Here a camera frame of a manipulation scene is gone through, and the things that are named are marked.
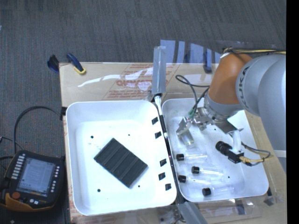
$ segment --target transparent plastic sheet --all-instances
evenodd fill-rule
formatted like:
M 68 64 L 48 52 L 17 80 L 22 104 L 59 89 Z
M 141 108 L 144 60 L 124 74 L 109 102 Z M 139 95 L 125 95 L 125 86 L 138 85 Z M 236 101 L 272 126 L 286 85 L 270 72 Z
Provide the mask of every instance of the transparent plastic sheet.
M 242 49 L 279 49 L 270 44 L 253 44 L 250 42 L 239 41 L 174 41 L 161 40 L 161 46 L 167 48 L 167 67 L 166 67 L 166 92 L 162 96 L 162 101 L 170 98 L 192 98 L 193 93 L 187 84 L 182 84 L 175 76 L 180 74 L 186 77 L 190 83 L 195 85 L 209 85 L 213 78 L 213 73 L 220 60 L 221 51 L 227 47 Z M 212 72 L 207 73 L 205 66 L 211 66 Z M 69 64 L 61 64 L 64 72 L 74 72 Z M 95 100 L 125 100 L 125 99 L 144 99 L 151 100 L 152 85 L 152 63 L 86 63 L 88 76 L 76 76 L 70 79 L 67 75 L 61 79 L 63 106 L 67 107 L 77 101 Z M 206 88 L 196 88 L 197 95 L 203 93 Z M 267 168 L 269 186 L 272 191 L 270 196 L 260 196 L 254 198 L 242 198 L 241 202 L 246 211 L 246 215 L 238 213 L 239 207 L 231 200 L 217 201 L 215 203 L 197 203 L 203 216 L 209 223 L 222 223 L 224 219 L 219 217 L 227 216 L 230 220 L 240 220 L 261 216 L 259 205 L 275 205 L 285 203 L 286 196 L 280 194 L 271 178 L 271 172 Z M 158 207 L 150 210 L 129 211 L 126 213 L 113 213 L 111 215 L 101 215 L 94 217 L 82 216 L 74 213 L 72 221 L 74 223 L 180 223 L 180 215 L 177 214 L 178 208 L 175 205 Z M 164 217 L 154 218 L 151 222 L 149 216 L 157 215 Z

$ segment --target black rubber mat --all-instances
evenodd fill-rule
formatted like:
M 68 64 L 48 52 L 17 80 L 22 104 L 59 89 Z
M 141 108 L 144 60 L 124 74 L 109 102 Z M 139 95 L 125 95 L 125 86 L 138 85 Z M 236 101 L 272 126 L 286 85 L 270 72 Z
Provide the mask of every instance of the black rubber mat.
M 148 166 L 114 138 L 94 159 L 128 188 Z

